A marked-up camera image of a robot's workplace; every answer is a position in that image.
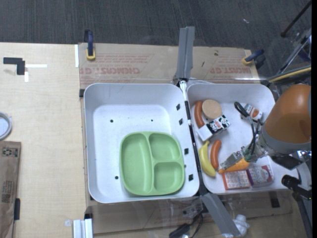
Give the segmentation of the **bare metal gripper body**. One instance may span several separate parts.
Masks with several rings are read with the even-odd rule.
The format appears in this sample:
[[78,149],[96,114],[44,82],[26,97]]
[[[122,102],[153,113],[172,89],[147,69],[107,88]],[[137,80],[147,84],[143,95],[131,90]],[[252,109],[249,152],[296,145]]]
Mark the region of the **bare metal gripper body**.
[[256,162],[257,159],[263,158],[270,153],[270,147],[262,141],[256,141],[242,147],[240,153],[245,161]]

